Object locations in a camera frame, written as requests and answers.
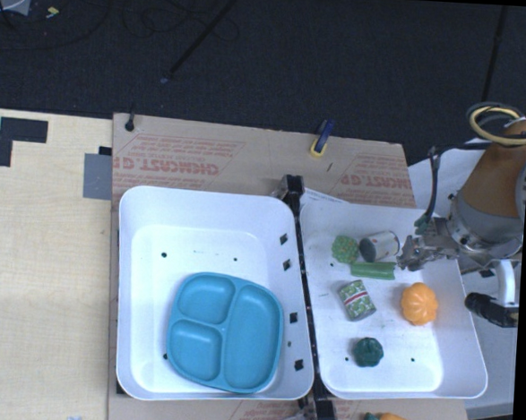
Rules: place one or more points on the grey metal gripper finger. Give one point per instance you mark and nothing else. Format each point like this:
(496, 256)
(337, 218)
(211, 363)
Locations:
(421, 262)
(407, 250)

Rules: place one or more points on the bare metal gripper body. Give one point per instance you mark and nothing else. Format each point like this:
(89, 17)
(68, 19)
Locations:
(445, 242)

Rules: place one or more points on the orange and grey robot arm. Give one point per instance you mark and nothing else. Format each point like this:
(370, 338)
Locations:
(494, 176)

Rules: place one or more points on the silver can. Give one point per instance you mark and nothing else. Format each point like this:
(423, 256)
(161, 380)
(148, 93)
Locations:
(382, 245)

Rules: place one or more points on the green celery stick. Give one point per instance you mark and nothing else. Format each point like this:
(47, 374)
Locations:
(372, 270)

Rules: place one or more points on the orange pumpkin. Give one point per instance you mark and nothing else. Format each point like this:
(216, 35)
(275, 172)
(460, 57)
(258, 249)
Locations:
(419, 304)

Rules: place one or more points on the green grapes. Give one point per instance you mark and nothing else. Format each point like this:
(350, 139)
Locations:
(345, 249)

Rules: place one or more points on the green and red labelled can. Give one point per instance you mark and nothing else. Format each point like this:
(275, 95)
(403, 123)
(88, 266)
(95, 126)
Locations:
(357, 300)

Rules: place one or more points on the white plastic tray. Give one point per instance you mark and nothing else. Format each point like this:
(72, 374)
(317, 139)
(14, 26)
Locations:
(206, 245)
(397, 348)

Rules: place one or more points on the dark green broccoli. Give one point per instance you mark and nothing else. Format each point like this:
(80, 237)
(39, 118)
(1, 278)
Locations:
(368, 352)

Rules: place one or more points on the thin black and white rod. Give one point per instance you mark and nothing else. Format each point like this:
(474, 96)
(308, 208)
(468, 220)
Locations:
(304, 288)

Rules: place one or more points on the brown cardboard board, red print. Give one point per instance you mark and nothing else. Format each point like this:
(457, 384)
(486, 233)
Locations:
(248, 167)

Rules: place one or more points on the blue divided plate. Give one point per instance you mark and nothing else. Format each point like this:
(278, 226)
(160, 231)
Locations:
(227, 332)

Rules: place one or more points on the black cylinder on white bracket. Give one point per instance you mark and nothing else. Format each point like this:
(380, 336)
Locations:
(492, 308)

